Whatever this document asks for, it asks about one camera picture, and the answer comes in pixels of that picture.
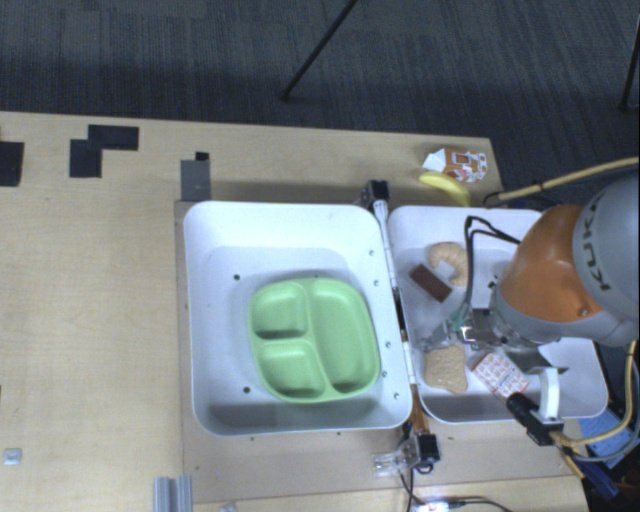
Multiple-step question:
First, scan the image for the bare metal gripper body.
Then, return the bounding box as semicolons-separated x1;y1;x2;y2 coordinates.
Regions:
452;307;507;352

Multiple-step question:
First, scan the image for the tan toy bread slice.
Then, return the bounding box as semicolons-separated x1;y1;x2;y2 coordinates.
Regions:
423;343;470;396

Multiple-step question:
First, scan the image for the orange and white packet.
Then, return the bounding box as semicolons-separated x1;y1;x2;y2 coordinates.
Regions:
470;350;531;401

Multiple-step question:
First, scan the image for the brown chocolate bar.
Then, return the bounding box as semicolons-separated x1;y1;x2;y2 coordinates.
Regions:
408;263;454;304

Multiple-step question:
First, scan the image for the tan toy croissant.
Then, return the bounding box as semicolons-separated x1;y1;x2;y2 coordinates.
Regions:
426;241;472;288

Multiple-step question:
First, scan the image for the white plastic tray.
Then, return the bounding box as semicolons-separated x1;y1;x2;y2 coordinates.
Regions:
182;200;414;438
387;204;611;426

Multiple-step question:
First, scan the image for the green divided plate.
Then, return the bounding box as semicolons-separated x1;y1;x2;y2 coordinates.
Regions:
247;277;383;404

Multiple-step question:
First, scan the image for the yellow banana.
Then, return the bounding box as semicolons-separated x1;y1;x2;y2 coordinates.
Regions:
418;170;473;208

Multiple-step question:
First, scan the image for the white and orange carton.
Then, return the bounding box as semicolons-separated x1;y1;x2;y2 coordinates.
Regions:
421;147;489;185

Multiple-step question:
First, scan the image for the black cylinder on white bracket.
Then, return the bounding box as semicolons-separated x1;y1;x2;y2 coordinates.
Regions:
505;367;566;447

